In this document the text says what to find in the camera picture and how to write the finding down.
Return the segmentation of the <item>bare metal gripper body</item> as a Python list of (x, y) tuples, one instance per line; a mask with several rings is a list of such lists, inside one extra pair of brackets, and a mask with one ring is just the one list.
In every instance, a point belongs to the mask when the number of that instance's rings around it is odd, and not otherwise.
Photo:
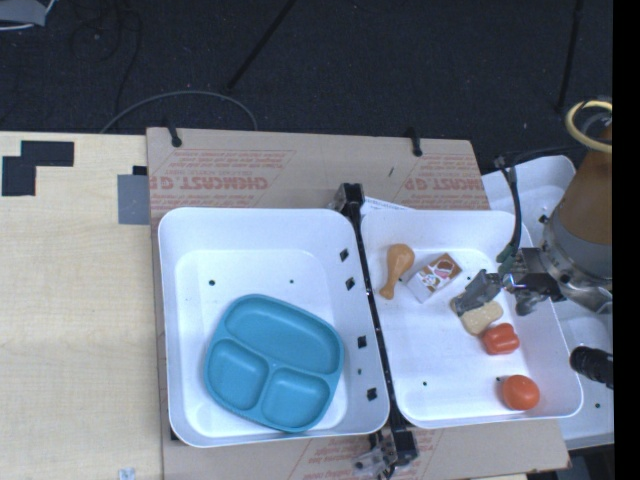
[(592, 313), (607, 314), (613, 310), (611, 284), (610, 278), (589, 272), (562, 252), (533, 247), (518, 251), (518, 290), (539, 292), (545, 300), (568, 300)]

